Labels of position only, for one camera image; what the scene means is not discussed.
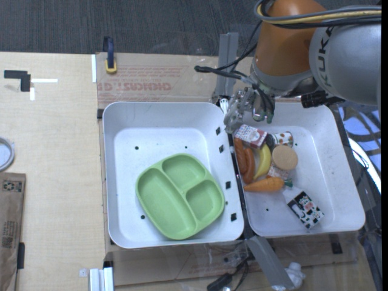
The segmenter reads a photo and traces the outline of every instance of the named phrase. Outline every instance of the green divided plate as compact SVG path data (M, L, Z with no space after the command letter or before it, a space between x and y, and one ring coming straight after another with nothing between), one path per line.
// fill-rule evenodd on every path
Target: green divided plate
M194 156L176 154L143 171L136 195L156 228L182 240L203 230L224 210L224 194L214 177Z

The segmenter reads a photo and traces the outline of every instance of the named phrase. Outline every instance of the white ring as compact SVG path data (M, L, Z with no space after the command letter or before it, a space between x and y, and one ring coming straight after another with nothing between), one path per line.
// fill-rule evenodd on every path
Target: white ring
M8 140L0 136L0 144L1 143L5 144L5 146L8 147L11 154L8 160L5 162L5 164L0 165L0 172L5 170L13 162L13 159L15 158L15 150L13 149L12 144Z

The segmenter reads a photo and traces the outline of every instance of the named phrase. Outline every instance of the wooden table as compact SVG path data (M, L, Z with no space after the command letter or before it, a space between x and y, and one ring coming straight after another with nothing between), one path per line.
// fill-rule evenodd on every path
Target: wooden table
M36 83L35 100L19 80L0 78L0 135L15 143L6 172L27 175L21 241L24 268L16 289L88 290L88 269L102 268L105 232L97 87L91 55L0 53L3 70L25 70ZM301 290L373 290L358 243L356 261L303 267ZM202 290L215 278L118 287L118 290ZM262 272L239 290L272 290Z

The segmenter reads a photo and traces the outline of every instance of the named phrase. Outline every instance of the white plastic tray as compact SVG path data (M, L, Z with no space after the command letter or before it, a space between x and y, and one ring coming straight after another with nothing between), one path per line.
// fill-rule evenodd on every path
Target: white plastic tray
M299 161L289 177L325 214L308 230L288 208L281 191L244 192L249 223L257 234L270 238L362 228L364 209L330 109L279 102L271 124L255 122L249 115L244 121L269 133L292 133Z
M104 110L108 228L117 245L129 249L240 237L244 220L223 119L221 109L207 102L115 102ZM135 193L143 170L176 153L198 158L217 180L226 201L215 222L181 241L156 229Z

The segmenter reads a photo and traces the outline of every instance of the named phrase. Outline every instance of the carrot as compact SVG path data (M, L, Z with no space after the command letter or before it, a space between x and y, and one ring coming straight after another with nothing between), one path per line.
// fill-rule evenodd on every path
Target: carrot
M274 192L280 190L284 185L290 185L290 180L284 181L279 177L270 177L255 181L244 186L244 190L248 192Z
M247 163L247 171L242 176L242 179L246 184L250 184L253 181L253 176L255 174L255 156L251 148L244 149L245 159Z
M247 161L245 159L243 142L240 138L235 138L234 143L238 168L240 169L240 174L243 175L247 171Z

